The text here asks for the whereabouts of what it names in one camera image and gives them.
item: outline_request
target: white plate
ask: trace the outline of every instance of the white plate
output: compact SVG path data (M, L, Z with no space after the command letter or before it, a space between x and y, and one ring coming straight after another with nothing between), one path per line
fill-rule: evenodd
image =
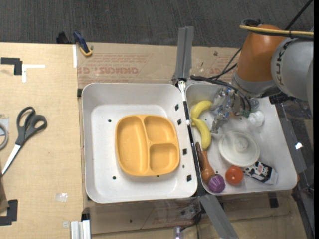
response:
M259 145L251 135L233 130L222 136L218 149L227 162L239 167L255 164L260 154Z

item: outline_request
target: banana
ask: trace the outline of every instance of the banana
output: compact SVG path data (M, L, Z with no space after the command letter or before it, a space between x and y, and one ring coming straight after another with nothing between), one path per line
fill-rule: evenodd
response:
M201 135L201 146L203 150L206 150L210 146L211 135L206 123L198 119L202 111L209 109L213 104L210 100L203 100L198 102L190 112L191 125L197 127Z
M202 111L209 109L209 107L213 104L211 100L202 100L198 102L190 112L191 119L197 119Z
M195 126L197 127L201 135L201 147L203 150L206 150L210 146L211 142L209 129L205 122L200 119L194 119L193 122L195 123Z

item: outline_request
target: yellow plate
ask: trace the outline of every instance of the yellow plate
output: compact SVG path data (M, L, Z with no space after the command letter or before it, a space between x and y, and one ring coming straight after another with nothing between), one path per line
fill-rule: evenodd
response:
M163 116L129 115L116 125L115 148L120 167L136 176L161 175L179 164L173 123Z

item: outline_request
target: orange ball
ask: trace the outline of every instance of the orange ball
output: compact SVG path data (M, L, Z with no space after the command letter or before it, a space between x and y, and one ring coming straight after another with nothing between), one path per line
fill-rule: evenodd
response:
M225 173L225 179L230 184L238 184L243 178L244 173L238 166L232 165Z

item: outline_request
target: wooden board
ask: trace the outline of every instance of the wooden board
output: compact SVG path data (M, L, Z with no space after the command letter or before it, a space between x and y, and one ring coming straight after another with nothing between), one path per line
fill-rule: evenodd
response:
M1 43L0 56L45 65L27 69L26 83L13 74L13 65L0 65L0 114L9 118L1 167L15 145L16 118L23 108L33 106L48 121L47 129L29 139L2 179L7 199L18 199L18 213L17 222L0 227L1 238L69 238L63 221L81 220L83 210L73 47ZM57 193L67 193L67 202L56 201Z

